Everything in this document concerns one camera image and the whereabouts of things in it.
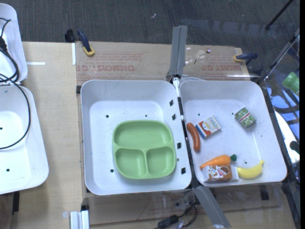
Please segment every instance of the table surface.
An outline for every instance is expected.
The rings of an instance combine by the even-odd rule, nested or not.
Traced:
[[[12,217],[11,228],[68,229],[69,212],[81,209],[83,185],[72,46],[70,43],[23,42],[23,48],[27,62],[45,62],[28,65],[28,77],[22,85],[34,96],[50,172],[42,185],[20,191],[19,211]],[[286,196],[280,189],[277,195],[278,206],[225,212],[232,228],[295,228]],[[201,214],[189,228],[214,228],[207,221],[207,215]],[[155,227],[156,220],[92,226],[103,229]]]

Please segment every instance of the hot dog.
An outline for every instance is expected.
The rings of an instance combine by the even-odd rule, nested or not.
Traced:
[[[200,150],[200,137],[199,137],[196,127],[192,123],[187,123],[186,128],[192,135],[194,150],[199,151]]]

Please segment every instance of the banana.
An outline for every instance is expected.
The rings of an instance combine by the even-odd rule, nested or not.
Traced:
[[[254,178],[261,174],[263,170],[263,163],[264,161],[261,160],[256,166],[253,166],[251,168],[241,168],[237,167],[237,173],[239,177],[242,178]]]

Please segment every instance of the green plate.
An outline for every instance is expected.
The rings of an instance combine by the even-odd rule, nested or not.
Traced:
[[[113,132],[113,157],[124,177],[165,177],[176,166],[173,135],[160,121],[136,120],[120,123]]]

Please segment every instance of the gray carpet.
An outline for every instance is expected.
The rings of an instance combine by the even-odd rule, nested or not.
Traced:
[[[227,45],[255,52],[254,66],[267,68],[300,26],[294,0],[0,0],[19,18],[23,41],[65,42],[71,28],[90,41],[172,42],[173,27],[188,25],[188,44]]]

